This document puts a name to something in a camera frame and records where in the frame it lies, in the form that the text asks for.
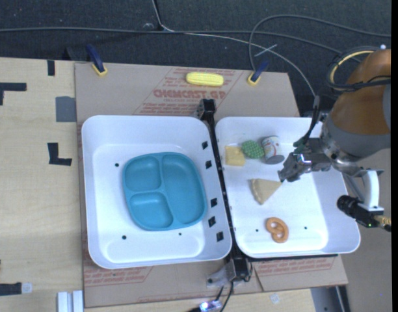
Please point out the brown cardboard board red print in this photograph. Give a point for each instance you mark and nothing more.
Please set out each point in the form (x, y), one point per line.
(127, 86)

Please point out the yellow corn cob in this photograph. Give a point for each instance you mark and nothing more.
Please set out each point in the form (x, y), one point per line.
(205, 79)

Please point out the thin black rod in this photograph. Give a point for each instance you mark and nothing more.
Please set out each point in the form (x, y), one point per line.
(222, 180)

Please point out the blue divided plate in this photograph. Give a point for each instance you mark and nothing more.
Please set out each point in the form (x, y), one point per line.
(166, 190)

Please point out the white plastic tray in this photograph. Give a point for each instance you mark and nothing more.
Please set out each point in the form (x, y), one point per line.
(101, 174)
(309, 206)

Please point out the tan pie slice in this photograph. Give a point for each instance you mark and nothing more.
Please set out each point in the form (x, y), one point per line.
(263, 188)

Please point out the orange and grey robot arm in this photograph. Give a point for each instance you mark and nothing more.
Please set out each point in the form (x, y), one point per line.
(361, 109)

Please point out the orange pretzel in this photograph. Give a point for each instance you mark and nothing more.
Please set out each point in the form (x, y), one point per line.
(279, 236)

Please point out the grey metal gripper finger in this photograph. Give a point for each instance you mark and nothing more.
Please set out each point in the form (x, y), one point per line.
(296, 176)
(283, 173)

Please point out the black cylinder on white bracket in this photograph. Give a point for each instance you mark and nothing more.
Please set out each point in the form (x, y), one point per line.
(365, 206)

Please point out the yellow cheese wedge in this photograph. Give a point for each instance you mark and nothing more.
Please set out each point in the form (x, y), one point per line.
(234, 156)

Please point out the small white can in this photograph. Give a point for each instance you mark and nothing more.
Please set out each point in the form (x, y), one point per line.
(271, 148)

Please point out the green round biscuit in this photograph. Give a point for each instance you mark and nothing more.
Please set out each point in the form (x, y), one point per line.
(252, 149)

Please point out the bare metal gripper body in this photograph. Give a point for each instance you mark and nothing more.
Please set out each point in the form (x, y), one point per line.
(316, 161)

